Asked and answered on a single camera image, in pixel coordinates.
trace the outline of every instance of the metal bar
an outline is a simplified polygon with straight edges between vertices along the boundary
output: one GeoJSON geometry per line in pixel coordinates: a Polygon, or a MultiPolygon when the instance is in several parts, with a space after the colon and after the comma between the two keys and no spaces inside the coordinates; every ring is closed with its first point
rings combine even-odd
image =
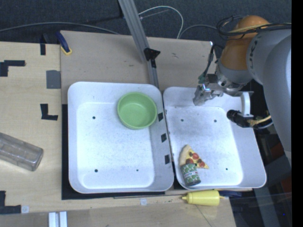
{"type": "MultiPolygon", "coordinates": [[[[134,0],[118,0],[121,10],[123,11],[124,17],[126,19],[128,28],[133,36],[134,42],[139,51],[139,55],[142,61],[146,62],[144,55],[144,49],[149,48],[149,44],[140,21],[137,8],[134,4],[134,0]]],[[[150,83],[159,88],[157,70],[152,66],[152,62],[147,61],[147,68],[150,83]]]]}

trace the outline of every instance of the pizza slice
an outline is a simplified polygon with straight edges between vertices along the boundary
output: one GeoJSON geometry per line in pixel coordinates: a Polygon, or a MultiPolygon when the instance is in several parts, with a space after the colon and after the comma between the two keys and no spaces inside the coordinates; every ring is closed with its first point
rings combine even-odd
{"type": "Polygon", "coordinates": [[[193,151],[190,145],[186,145],[180,154],[179,165],[194,163],[197,168],[209,169],[208,165],[193,151]]]}

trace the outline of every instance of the yellow rolling pin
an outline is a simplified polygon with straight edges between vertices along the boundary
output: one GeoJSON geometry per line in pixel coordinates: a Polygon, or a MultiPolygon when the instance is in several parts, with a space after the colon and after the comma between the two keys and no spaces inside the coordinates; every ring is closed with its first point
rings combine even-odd
{"type": "Polygon", "coordinates": [[[217,190],[205,190],[198,192],[188,192],[182,199],[186,200],[189,204],[218,206],[220,199],[224,197],[219,195],[217,190]]]}

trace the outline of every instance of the white cable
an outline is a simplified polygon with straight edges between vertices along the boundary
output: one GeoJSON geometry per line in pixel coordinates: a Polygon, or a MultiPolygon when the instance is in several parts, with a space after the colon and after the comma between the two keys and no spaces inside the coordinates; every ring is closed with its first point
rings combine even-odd
{"type": "Polygon", "coordinates": [[[181,23],[181,28],[180,28],[179,33],[178,33],[178,36],[177,36],[177,39],[178,39],[179,36],[180,36],[180,33],[181,33],[182,29],[183,29],[183,23],[184,23],[184,22],[183,22],[182,14],[181,14],[178,10],[176,10],[175,8],[170,7],[170,6],[156,6],[156,7],[147,9],[147,10],[141,12],[141,13],[138,13],[138,15],[140,16],[140,15],[143,14],[143,13],[146,13],[146,12],[148,12],[148,11],[151,11],[151,10],[153,10],[153,9],[158,9],[158,8],[169,8],[169,9],[174,10],[175,12],[177,12],[177,13],[180,15],[182,23],[181,23]]]}

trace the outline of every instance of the gray tape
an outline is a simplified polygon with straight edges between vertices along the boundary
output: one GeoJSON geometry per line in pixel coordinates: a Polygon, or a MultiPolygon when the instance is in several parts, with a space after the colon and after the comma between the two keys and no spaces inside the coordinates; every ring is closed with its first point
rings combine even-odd
{"type": "Polygon", "coordinates": [[[46,71],[46,88],[60,89],[61,88],[61,72],[57,70],[46,71]]]}

